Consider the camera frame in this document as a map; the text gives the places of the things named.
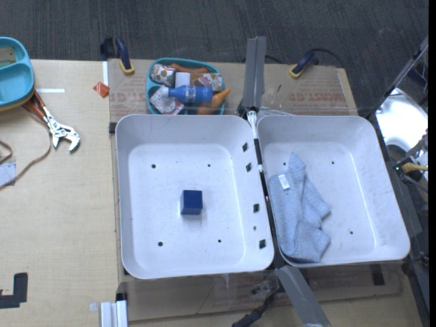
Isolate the light blue cloth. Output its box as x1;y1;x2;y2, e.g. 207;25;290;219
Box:
266;152;332;264

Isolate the blue bottle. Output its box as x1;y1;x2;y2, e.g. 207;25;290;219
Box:
159;84;214;105

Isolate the brown cardboard board red print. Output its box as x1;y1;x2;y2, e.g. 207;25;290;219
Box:
108;58;403;322

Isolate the green flat packet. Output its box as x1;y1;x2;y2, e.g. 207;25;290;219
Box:
0;46;17;69

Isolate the orange handled pliers wrench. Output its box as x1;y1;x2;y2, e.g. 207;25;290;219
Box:
21;91;82;153

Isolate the brown printed carton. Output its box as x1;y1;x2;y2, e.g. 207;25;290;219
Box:
189;72;224;92

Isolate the white printed packet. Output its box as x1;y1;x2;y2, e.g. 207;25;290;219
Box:
149;85;185;116

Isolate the blue divided plate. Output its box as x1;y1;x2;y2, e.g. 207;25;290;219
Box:
0;36;35;108

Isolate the white cylinder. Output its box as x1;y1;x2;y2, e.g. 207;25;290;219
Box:
174;72;192;89

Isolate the white plastic tray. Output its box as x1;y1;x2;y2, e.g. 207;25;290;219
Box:
255;114;411;269
114;114;275;281

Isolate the fruit print can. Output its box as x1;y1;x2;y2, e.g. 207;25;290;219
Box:
150;63;176;88

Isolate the blue cube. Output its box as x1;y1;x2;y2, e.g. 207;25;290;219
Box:
180;189;204;217

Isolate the red flat square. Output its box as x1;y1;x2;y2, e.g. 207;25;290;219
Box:
92;81;111;99

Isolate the orange carrot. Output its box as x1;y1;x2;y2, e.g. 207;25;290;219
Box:
197;87;232;116
168;62;210;75

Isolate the teal divided plate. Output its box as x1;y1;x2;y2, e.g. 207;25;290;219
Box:
145;57;227;116

